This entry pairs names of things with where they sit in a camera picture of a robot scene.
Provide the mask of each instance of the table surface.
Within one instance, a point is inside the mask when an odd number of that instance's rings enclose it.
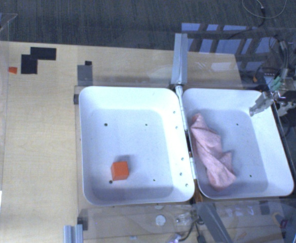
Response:
[[[37,75],[20,74],[21,54],[29,54],[30,47],[57,48],[57,59],[39,60]],[[18,67],[18,74],[9,77],[0,242],[63,242],[64,225],[77,222],[76,124],[72,99],[77,65],[83,65],[85,60],[93,62],[94,76],[104,78],[116,69],[123,69],[118,72],[120,78],[136,73],[140,79],[169,75],[173,52],[10,43],[10,66]],[[240,84],[238,71],[207,75],[210,79],[217,76]],[[276,226],[265,226],[263,234],[270,235],[273,231],[278,231]],[[229,229],[229,233],[236,235],[237,229]],[[205,236],[212,242],[207,230]],[[165,242],[168,237],[169,234],[157,234],[85,242]],[[196,232],[187,242],[196,242]]]

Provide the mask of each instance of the orange cube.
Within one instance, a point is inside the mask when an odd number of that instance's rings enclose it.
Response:
[[[17,67],[9,67],[8,72],[12,74],[17,74]]]
[[[114,162],[111,166],[112,180],[125,180],[129,176],[128,163],[126,161]]]

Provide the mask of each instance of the pink cloth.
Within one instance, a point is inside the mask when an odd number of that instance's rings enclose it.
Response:
[[[211,186],[223,190],[236,180],[231,153],[223,153],[221,137],[208,128],[201,114],[194,115],[192,121],[193,153],[205,166]]]

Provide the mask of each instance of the gray carpet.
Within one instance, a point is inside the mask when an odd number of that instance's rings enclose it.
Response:
[[[261,0],[267,16],[281,11],[284,0]],[[260,14],[255,1],[246,6]],[[181,24],[257,26],[241,0],[0,0],[0,12],[17,13],[11,40],[58,44],[172,49]],[[296,0],[267,27],[296,28]]]

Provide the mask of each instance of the wire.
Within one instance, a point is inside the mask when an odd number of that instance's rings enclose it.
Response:
[[[286,46],[284,68],[288,68],[288,66],[289,66],[289,47]]]
[[[261,12],[262,12],[262,15],[265,17],[265,8],[264,7],[261,7]],[[265,22],[265,18],[262,19],[262,22],[257,26],[257,28],[260,28],[264,24],[264,22]],[[249,29],[246,29],[246,30],[238,31],[238,32],[232,34],[228,39],[232,39],[236,35],[239,35],[241,33],[244,33],[244,32],[250,31],[250,30],[253,30],[253,29],[249,28]]]
[[[187,234],[184,238],[179,239],[178,242],[182,242],[182,241],[185,241],[185,240],[188,239],[188,237],[190,236],[190,234],[191,234],[191,232],[192,232],[192,230],[193,230],[193,228],[194,228],[194,224],[195,224],[198,220],[199,220],[199,219],[196,219],[195,221],[193,221],[193,222],[191,223],[191,226],[190,226],[190,229],[189,229],[189,231],[188,231],[188,234]]]
[[[197,222],[195,222],[195,227],[196,227],[196,229],[197,229],[198,235],[201,236],[200,231],[199,231],[199,228],[198,228],[198,223],[197,223]]]
[[[262,19],[274,19],[274,18],[280,16],[280,15],[283,13],[283,11],[285,10],[286,3],[287,3],[288,0],[285,0],[285,2],[284,2],[284,6],[283,6],[281,12],[278,13],[277,15],[275,15],[275,16],[271,16],[271,17],[266,17],[266,16],[264,16],[264,15],[257,15],[257,14],[255,14],[255,13],[251,12],[251,11],[245,6],[244,1],[245,1],[245,0],[242,0],[241,3],[242,3],[242,5],[243,5],[244,9],[245,9],[247,12],[249,12],[251,15],[254,15],[255,17],[259,17],[259,18],[262,18]],[[261,6],[261,9],[264,8],[264,6],[262,5],[262,3],[261,3],[260,0],[255,0],[255,1],[259,3],[259,5]]]

